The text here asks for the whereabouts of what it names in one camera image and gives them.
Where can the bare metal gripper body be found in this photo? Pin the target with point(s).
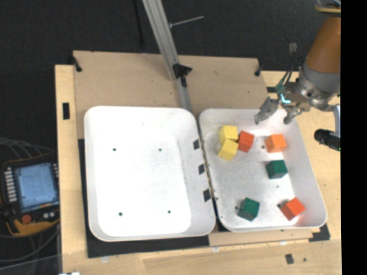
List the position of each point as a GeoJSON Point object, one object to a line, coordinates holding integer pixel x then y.
{"type": "Point", "coordinates": [308, 97]}

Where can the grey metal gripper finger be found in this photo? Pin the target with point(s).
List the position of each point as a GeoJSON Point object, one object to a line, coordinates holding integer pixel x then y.
{"type": "Point", "coordinates": [266, 110]}
{"type": "Point", "coordinates": [292, 114]}

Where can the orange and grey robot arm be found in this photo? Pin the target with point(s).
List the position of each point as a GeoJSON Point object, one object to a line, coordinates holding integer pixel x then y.
{"type": "Point", "coordinates": [325, 50]}

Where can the light orange cube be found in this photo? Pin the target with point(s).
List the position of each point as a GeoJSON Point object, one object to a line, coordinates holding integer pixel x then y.
{"type": "Point", "coordinates": [275, 142]}

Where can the red-orange cube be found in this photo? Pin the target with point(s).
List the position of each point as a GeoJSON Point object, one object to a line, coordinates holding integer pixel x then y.
{"type": "Point", "coordinates": [246, 141]}
{"type": "Point", "coordinates": [292, 208]}

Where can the yellow cube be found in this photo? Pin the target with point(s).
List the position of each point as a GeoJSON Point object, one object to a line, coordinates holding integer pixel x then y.
{"type": "Point", "coordinates": [228, 150]}
{"type": "Point", "coordinates": [228, 132]}

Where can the green cube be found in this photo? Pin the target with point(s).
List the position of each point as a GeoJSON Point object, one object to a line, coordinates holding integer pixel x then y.
{"type": "Point", "coordinates": [249, 209]}
{"type": "Point", "coordinates": [276, 169]}

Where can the white plastic tray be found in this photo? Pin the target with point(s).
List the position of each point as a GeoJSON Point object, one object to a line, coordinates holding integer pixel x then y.
{"type": "Point", "coordinates": [246, 179]}
{"type": "Point", "coordinates": [143, 176]}

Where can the brown cardboard board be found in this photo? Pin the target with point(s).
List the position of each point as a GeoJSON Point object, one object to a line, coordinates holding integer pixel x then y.
{"type": "Point", "coordinates": [129, 82]}

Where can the black cylinder on white bracket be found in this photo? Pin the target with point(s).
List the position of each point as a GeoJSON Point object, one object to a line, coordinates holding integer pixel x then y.
{"type": "Point", "coordinates": [327, 137]}

